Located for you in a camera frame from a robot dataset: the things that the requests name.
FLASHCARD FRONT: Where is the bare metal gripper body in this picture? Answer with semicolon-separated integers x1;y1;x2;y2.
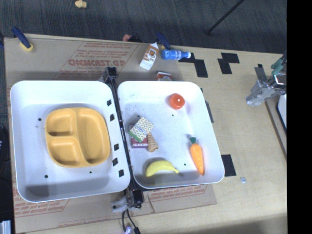
267;74;287;97

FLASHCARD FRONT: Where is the orange carrot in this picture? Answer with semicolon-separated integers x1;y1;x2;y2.
189;136;205;176

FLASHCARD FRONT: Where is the white plastic tray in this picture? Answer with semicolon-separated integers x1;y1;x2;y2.
9;79;131;203
117;80;225;190

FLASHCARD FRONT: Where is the blue bottle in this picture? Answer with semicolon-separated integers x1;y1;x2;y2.
160;49;192;61

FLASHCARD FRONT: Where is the small orange white carton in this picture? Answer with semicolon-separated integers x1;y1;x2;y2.
156;71;173;82

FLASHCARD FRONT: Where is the tan waffle cone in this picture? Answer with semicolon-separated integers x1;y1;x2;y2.
146;132;159;153

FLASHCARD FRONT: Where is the white and orange carton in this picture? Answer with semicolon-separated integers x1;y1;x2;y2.
139;41;160;71

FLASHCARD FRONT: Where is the yellow green patterned carton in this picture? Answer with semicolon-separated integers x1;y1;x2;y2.
128;117;155;143

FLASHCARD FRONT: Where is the yellow banana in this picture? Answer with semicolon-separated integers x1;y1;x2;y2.
145;160;180;178

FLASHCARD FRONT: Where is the red packet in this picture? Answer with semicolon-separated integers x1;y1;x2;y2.
130;125;149;149

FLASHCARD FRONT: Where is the thin black rod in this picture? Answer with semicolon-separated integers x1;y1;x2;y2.
109;77;137;197

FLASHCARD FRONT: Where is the orange divided plate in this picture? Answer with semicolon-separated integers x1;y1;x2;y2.
44;107;111;168

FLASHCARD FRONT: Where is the brown cardboard board red print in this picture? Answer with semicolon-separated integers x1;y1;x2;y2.
3;34;218;234

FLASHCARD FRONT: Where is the black block with wires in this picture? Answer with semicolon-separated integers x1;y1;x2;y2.
125;188;145;208
106;66;118;80

